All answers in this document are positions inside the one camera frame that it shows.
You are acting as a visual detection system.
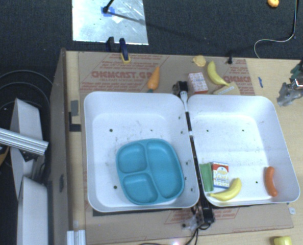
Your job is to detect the beige flat packet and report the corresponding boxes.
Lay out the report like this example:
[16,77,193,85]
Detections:
[212,81,241,95]

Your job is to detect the white plastic tray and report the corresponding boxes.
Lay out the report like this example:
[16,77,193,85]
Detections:
[83,90,200,213]
[186,93,301,208]

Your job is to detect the yellow banana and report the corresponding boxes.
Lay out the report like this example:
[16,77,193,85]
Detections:
[209,177,243,202]
[207,60,231,87]

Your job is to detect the orange sausage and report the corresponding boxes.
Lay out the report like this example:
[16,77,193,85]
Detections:
[264,166,279,198]

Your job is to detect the red and white carton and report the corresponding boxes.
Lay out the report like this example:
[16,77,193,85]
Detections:
[187,71,209,95]
[211,161,230,189]

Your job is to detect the pale yellow biscuit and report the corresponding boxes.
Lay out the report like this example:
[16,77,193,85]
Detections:
[192,55,207,67]

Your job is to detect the thin black and white rod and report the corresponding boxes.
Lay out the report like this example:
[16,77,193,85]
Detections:
[180,90,206,204]

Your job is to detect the green packet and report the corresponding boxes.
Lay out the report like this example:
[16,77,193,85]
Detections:
[198,162,215,192]

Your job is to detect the orange carrot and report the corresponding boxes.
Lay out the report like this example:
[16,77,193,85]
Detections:
[146,66,161,94]

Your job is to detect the blue divided plate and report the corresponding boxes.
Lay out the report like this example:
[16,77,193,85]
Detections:
[115,138,186,206]

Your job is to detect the yellow rounded toy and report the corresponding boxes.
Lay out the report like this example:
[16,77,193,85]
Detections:
[273,235,292,245]

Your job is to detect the brown cardboard board red print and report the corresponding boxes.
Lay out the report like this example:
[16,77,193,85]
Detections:
[78,51,294,245]

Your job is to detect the black block with thin wires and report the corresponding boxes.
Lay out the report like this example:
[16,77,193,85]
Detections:
[172,80,189,94]
[200,200,215,225]

